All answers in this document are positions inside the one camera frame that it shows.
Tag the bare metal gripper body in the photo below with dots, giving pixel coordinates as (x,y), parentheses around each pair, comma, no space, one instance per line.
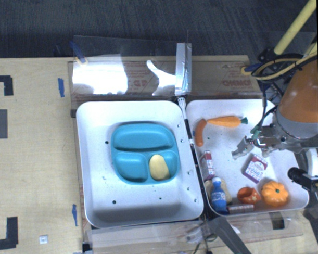
(279,141)

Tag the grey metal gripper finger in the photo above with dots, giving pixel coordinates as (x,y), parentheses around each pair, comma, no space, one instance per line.
(268,152)
(242,148)

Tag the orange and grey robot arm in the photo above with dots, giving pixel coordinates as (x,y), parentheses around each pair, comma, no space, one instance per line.
(301,98)

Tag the white plastic tray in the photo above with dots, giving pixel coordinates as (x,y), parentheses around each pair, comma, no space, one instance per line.
(227,145)
(97,152)

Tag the purple and white carton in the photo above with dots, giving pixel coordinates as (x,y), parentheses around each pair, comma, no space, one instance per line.
(255,168)

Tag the orange carrot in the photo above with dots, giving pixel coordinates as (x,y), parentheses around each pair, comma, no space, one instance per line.
(225,121)

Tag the red and white carton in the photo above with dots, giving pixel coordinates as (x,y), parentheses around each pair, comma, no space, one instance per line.
(208,165)

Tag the orange pumpkin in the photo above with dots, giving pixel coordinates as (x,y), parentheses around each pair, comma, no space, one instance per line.
(274,194)

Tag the orange sausage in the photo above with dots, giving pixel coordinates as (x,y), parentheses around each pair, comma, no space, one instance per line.
(199,134)

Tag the beige bread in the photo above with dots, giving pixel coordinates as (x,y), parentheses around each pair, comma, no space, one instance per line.
(227,191)

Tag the orange cup with star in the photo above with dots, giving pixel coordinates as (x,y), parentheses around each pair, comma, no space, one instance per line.
(247,195)

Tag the blue bottle white cap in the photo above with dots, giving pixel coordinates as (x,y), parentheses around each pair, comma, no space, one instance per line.
(218,197)

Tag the brown can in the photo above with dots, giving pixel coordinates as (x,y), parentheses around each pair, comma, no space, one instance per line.
(240,208)

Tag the yellow oval potato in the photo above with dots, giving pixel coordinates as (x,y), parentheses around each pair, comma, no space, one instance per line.
(159,167)

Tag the blue divided plate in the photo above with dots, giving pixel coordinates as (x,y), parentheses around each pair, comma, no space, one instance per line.
(129,161)

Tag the small white square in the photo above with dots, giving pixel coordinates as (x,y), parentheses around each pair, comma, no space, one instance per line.
(43,239)

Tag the black cylinder on white bracket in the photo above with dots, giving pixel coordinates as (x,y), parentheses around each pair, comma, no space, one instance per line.
(297,175)

